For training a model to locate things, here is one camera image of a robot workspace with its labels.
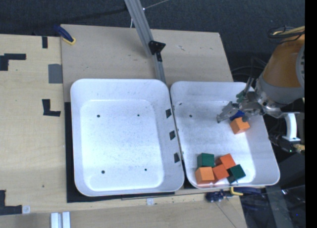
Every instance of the metal bracket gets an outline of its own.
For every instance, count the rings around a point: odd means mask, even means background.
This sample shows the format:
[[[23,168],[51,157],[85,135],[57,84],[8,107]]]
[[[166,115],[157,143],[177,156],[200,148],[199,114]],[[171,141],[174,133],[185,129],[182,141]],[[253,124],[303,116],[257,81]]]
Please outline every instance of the metal bracket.
[[[156,41],[149,42],[149,48],[150,48],[152,55],[154,55],[155,53],[160,53],[164,49],[165,46],[166,46],[166,44],[164,44],[164,43],[160,43],[160,42],[156,42]]]
[[[286,136],[283,136],[283,138],[290,142],[300,141],[300,138],[297,137],[297,122],[295,114],[299,113],[285,113],[284,117],[286,121],[287,133]]]
[[[160,52],[164,49],[165,45],[166,44],[164,44],[164,43],[160,43],[160,42],[156,42],[156,41],[149,42],[150,51],[151,51],[152,55],[156,54],[158,62],[162,62],[162,56],[161,56]]]

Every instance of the black clamp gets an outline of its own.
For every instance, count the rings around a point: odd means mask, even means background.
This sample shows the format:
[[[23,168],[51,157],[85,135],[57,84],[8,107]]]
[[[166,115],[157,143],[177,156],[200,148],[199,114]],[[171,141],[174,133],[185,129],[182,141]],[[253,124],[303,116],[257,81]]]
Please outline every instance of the black clamp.
[[[157,55],[157,60],[158,62],[162,62],[162,56],[160,52],[164,49],[166,44],[156,42],[156,41],[150,41],[149,42],[149,48],[152,53],[152,55],[156,54]]]

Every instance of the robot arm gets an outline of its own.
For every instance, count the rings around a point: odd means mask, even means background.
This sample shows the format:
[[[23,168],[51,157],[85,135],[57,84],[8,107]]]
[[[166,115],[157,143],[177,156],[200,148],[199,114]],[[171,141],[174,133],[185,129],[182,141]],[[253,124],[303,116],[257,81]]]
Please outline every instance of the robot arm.
[[[265,69],[256,80],[250,76],[244,90],[237,94],[236,103],[229,102],[216,119],[220,123],[238,111],[243,113],[243,121],[264,114],[285,118],[286,136],[271,137],[271,141],[295,144],[300,142],[296,137],[295,114],[282,112],[281,108],[305,97],[305,27],[274,31],[269,37],[282,41],[275,48]],[[255,90],[250,91],[254,81]]]

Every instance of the black tape marking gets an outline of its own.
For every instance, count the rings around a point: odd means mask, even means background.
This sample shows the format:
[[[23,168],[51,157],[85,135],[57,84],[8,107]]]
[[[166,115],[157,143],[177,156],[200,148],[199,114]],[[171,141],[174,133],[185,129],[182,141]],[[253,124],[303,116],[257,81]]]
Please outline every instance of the black tape marking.
[[[174,163],[177,163],[178,161],[180,161],[178,153],[174,153]]]
[[[48,48],[48,47],[49,47],[48,37],[42,36],[42,48]]]
[[[0,190],[0,216],[22,214],[22,205],[6,206],[5,205],[5,190]]]
[[[5,53],[4,56],[8,60],[26,60],[26,54],[12,54]]]
[[[0,56],[0,71],[8,70],[9,60],[26,60],[26,54],[5,53],[3,56]]]
[[[9,60],[5,56],[0,56],[0,71],[7,71],[9,66]]]
[[[176,137],[175,131],[171,131],[171,132],[169,133],[169,138],[170,138],[171,140],[173,140],[175,137]]]
[[[44,113],[43,115],[48,116],[60,116],[60,111],[51,111],[51,100],[50,99],[42,99]]]
[[[170,109],[166,110],[165,112],[166,112],[166,118],[172,115],[172,111]]]
[[[49,64],[49,83],[50,84],[63,83],[62,66],[60,64]]]

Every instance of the gray tape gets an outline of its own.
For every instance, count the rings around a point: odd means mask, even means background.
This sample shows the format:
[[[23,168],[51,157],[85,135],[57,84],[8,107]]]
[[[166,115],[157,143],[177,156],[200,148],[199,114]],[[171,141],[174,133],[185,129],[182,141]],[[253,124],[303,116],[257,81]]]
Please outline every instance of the gray tape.
[[[49,83],[50,84],[63,83],[62,66],[60,64],[49,64]]]

